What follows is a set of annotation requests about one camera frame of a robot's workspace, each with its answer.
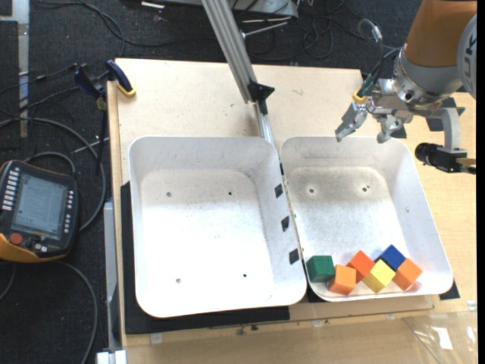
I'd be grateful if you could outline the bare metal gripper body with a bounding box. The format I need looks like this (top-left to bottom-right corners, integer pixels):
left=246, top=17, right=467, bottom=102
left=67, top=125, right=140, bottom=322
left=365, top=76, right=452, bottom=125

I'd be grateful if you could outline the white plastic tray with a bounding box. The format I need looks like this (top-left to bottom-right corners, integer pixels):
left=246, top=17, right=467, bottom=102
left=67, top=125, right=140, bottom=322
left=127, top=135, right=308, bottom=319
left=280, top=135, right=455, bottom=303

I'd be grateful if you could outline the thin black and white rod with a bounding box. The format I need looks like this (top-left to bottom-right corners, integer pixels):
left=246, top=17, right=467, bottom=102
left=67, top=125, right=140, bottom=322
left=279, top=153, right=305, bottom=260

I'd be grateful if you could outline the blue cube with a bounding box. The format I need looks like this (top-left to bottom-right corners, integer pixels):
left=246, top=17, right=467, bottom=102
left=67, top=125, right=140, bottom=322
left=374, top=243, right=408, bottom=272

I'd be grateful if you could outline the red-orange cube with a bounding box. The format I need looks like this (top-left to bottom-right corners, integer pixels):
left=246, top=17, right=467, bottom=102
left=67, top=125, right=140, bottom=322
left=346, top=249, right=377, bottom=283

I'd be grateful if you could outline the orange cube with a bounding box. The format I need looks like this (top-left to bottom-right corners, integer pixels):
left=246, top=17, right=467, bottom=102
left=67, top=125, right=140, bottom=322
left=327, top=264, right=358, bottom=296
left=391, top=257, right=424, bottom=292

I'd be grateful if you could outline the yellow cube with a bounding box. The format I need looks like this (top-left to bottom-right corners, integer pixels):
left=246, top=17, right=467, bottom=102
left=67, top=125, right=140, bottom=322
left=361, top=259, right=397, bottom=294

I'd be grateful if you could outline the green cube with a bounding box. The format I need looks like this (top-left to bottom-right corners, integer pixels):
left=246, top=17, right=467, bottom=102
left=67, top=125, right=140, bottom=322
left=305, top=255, right=336, bottom=284

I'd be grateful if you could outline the pale wood board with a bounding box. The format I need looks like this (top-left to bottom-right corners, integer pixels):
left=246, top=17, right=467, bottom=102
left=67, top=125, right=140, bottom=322
left=107, top=58, right=437, bottom=347

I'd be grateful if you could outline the black cylinder on white bracket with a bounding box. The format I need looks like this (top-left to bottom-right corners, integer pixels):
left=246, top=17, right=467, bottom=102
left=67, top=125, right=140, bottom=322
left=414, top=106, right=477, bottom=174

